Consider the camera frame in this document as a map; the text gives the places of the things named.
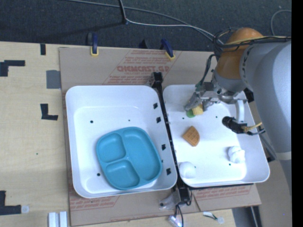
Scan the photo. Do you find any orange waffle biscuit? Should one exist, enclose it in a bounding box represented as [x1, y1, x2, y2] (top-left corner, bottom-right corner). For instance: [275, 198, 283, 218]
[182, 125, 201, 148]

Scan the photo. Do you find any brown cardboard board red print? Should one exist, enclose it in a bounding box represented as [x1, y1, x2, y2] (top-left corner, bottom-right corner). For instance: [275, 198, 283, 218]
[58, 46, 262, 227]

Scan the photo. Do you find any white plastic tray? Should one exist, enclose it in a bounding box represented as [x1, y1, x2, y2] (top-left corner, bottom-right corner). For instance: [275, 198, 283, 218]
[162, 84, 271, 189]
[65, 85, 178, 199]

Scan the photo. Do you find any black cylinder on white bracket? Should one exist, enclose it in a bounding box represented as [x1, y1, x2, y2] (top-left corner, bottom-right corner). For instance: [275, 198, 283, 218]
[222, 99, 248, 134]

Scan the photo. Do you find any thin black rod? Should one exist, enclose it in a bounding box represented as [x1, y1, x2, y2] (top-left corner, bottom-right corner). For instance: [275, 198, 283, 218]
[157, 84, 188, 192]

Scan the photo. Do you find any white egg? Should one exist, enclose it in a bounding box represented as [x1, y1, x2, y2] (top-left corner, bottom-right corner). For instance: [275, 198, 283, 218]
[178, 161, 197, 180]

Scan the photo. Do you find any yellow and green corn cob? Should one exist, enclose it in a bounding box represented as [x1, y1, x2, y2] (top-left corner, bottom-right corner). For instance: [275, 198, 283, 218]
[186, 104, 205, 119]

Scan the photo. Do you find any blue divided plate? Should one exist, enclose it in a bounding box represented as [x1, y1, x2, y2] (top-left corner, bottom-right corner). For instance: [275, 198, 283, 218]
[95, 126, 163, 191]

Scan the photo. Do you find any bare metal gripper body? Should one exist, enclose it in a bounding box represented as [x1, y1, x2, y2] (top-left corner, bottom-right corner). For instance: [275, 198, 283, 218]
[195, 81, 241, 105]

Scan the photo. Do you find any white garlic bulb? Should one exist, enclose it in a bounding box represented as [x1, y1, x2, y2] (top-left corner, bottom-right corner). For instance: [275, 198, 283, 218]
[227, 146, 246, 164]

